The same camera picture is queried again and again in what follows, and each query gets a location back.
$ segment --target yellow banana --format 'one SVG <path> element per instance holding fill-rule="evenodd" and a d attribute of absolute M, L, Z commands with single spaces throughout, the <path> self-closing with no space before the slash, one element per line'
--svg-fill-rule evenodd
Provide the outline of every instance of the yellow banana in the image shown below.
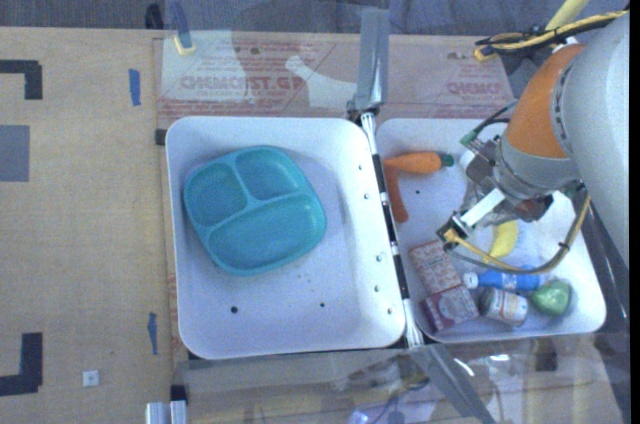
<path fill-rule="evenodd" d="M 511 253 L 518 240 L 518 222 L 507 221 L 493 227 L 493 243 L 489 255 L 498 259 Z"/>

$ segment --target blue dish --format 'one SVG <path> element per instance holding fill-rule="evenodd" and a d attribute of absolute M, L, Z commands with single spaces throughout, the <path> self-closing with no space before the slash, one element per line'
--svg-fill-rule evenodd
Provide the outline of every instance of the blue dish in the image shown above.
<path fill-rule="evenodd" d="M 304 255 L 327 226 L 304 173 L 274 147 L 236 150 L 201 166 L 186 181 L 184 204 L 213 261 L 240 276 Z"/>

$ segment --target blue tube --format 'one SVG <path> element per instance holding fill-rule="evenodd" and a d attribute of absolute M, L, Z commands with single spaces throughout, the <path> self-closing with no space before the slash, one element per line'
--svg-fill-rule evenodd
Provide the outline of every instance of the blue tube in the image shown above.
<path fill-rule="evenodd" d="M 533 291 L 540 286 L 540 275 L 509 275 L 499 271 L 465 273 L 462 280 L 468 289 L 495 287 L 507 291 Z"/>

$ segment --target tin can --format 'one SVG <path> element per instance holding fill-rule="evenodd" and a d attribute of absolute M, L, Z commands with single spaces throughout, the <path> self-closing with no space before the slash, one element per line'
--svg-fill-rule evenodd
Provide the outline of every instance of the tin can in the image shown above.
<path fill-rule="evenodd" d="M 480 298 L 479 310 L 482 316 L 520 326 L 527 318 L 529 302 L 519 294 L 488 287 Z"/>

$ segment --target hole in bin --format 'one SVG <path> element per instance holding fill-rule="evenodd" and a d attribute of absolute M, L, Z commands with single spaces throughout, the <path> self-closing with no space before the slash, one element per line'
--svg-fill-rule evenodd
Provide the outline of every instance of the hole in bin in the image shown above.
<path fill-rule="evenodd" d="M 289 158 L 271 149 L 246 152 L 236 158 L 236 168 L 247 189 L 258 200 L 294 192 L 302 172 Z"/>
<path fill-rule="evenodd" d="M 185 204 L 195 221 L 212 226 L 244 209 L 247 197 L 229 166 L 212 164 L 189 180 Z"/>

